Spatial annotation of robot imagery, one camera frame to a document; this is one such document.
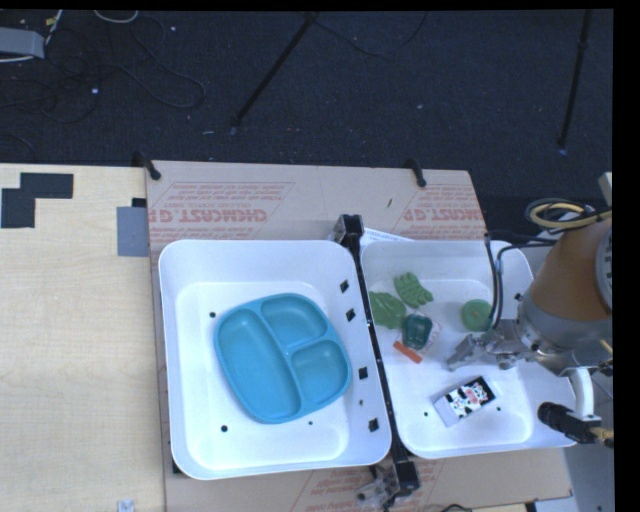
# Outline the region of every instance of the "metal rod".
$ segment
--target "metal rod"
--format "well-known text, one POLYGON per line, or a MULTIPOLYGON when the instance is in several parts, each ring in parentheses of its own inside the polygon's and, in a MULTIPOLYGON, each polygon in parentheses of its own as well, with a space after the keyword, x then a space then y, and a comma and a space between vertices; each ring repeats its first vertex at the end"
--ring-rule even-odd
POLYGON ((566 148, 567 134, 569 133, 569 125, 571 124, 571 117, 573 116, 573 107, 576 101, 576 95, 578 92, 578 82, 580 80, 580 71, 582 69, 582 61, 584 59, 584 52, 587 49, 587 40, 589 39, 589 25, 591 23, 591 12, 593 9, 585 9, 584 17, 582 19, 582 30, 580 32, 580 40, 578 41, 578 54, 576 56, 576 64, 573 69, 573 80, 571 83, 571 90, 569 92, 569 102, 567 103, 567 110, 564 117, 564 124, 562 126, 562 133, 558 139, 558 145, 561 152, 566 148))
POLYGON ((293 39, 291 40, 291 42, 284 49, 284 51, 282 52, 282 55, 280 55, 276 63, 272 66, 272 68, 269 70, 266 76, 262 79, 262 82, 260 82, 260 85, 258 85, 256 90, 249 97, 249 99, 243 105, 243 107, 238 111, 236 115, 234 115, 231 118, 231 124, 233 126, 240 125, 242 118, 247 114, 247 112, 249 111, 251 106, 255 103, 255 101, 258 99, 260 94, 262 94, 262 91, 264 91, 267 85, 269 85, 269 82, 272 80, 272 78, 275 76, 278 70, 282 67, 284 62, 287 60, 287 57, 289 57, 289 55, 294 50, 294 48, 298 45, 298 43, 304 36, 305 32, 316 21, 316 18, 318 17, 319 14, 320 14, 319 12, 310 12, 305 14, 304 23, 302 24, 300 29, 298 29, 298 32, 296 33, 296 35, 293 36, 293 39))

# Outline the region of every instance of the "black carpet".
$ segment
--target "black carpet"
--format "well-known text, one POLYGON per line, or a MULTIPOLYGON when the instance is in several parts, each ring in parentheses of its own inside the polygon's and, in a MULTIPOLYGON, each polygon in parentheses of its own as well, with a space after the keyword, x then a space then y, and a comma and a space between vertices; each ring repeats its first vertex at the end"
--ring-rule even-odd
MULTIPOLYGON (((588 12, 582 52, 582 9, 321 12, 248 105, 308 13, 141 11, 115 23, 134 11, 65 10, 45 59, 0 54, 0 160, 128 166, 136 150, 358 167, 413 158, 468 170, 490 229, 534 234, 524 218, 533 200, 605 205, 613 9, 588 12)), ((56 14, 2 9, 0 27, 47 36, 56 14)))

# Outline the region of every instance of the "black tape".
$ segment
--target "black tape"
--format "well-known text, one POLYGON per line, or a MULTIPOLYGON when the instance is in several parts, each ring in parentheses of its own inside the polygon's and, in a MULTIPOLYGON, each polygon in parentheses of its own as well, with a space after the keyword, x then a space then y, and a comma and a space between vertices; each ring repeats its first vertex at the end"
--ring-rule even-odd
POLYGON ((73 174, 21 173, 20 188, 2 189, 0 228, 34 228, 36 199, 71 199, 73 174))

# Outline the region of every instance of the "blue plate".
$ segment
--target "blue plate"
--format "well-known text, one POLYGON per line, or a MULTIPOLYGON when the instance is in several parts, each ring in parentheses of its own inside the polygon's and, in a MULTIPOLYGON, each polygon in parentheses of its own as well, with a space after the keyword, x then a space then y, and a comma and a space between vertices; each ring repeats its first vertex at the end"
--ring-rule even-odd
POLYGON ((342 340, 302 295, 271 295, 235 307, 216 323, 213 343, 237 399, 263 423, 317 411, 351 383, 342 340))

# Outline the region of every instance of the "green vegetable toy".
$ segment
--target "green vegetable toy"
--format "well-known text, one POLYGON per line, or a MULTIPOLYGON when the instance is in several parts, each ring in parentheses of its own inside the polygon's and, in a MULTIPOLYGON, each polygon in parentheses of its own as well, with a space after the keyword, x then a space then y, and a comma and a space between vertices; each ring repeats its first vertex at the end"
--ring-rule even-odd
POLYGON ((378 325, 389 329, 399 329, 407 315, 407 308, 401 300, 386 292, 369 292, 371 314, 378 325))
POLYGON ((432 293, 423 288, 418 278, 411 272, 394 277, 393 285, 402 301, 413 309, 433 301, 432 293))

